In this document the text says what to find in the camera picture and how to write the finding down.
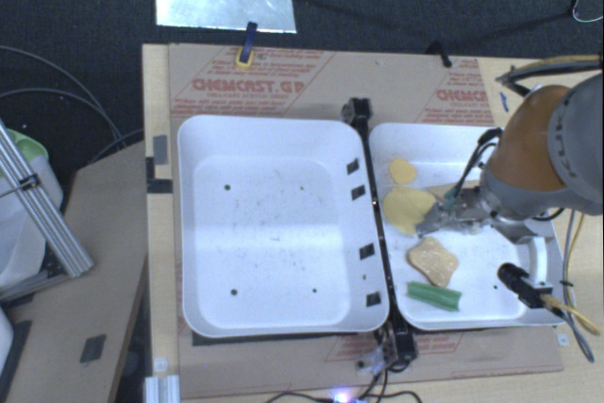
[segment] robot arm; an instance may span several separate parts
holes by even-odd
[[[530,234],[524,222],[547,209],[602,213],[602,74],[571,90],[546,86],[531,92],[515,84],[543,73],[601,67],[601,57],[580,57],[575,64],[570,59],[577,58],[540,61],[498,79],[524,95],[523,104],[501,133],[479,186],[462,189],[462,177],[448,203],[435,206],[417,226],[418,233],[490,224],[516,242]],[[475,154],[484,151],[481,144]],[[471,157],[464,175],[478,158]]]
[[[503,216],[555,207],[602,213],[602,75],[527,96],[487,162],[481,185]]]

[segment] green food item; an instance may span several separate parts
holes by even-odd
[[[13,131],[12,129],[8,129],[8,134],[19,148],[19,151],[23,153],[23,156],[27,161],[32,161],[39,155],[44,155],[48,158],[48,152],[46,148],[44,148],[40,143],[36,140],[32,140],[28,136],[21,134],[17,131]],[[4,176],[2,170],[0,170],[0,178]]]
[[[459,311],[461,293],[450,289],[431,286],[422,282],[410,282],[407,295],[412,299],[427,302],[446,311]]]

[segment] green vegetable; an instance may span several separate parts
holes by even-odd
[[[451,291],[421,282],[410,282],[407,295],[412,299],[427,302],[446,311],[460,310],[461,293],[459,291]]]

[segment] blue tape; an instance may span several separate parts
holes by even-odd
[[[508,98],[506,95],[503,92],[499,92],[499,96],[501,96],[501,104],[503,105],[503,109],[506,112],[510,112],[510,109],[508,108]]]

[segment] yellow food item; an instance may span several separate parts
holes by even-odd
[[[424,221],[436,198],[428,192],[409,187],[394,187],[384,197],[382,207],[386,218],[401,232],[415,233],[415,225]]]
[[[417,176],[417,170],[404,158],[394,159],[388,167],[390,176],[393,178],[394,183],[400,183],[405,185],[415,180]]]
[[[407,253],[409,263],[438,287],[446,287],[460,265],[434,237],[426,237]]]

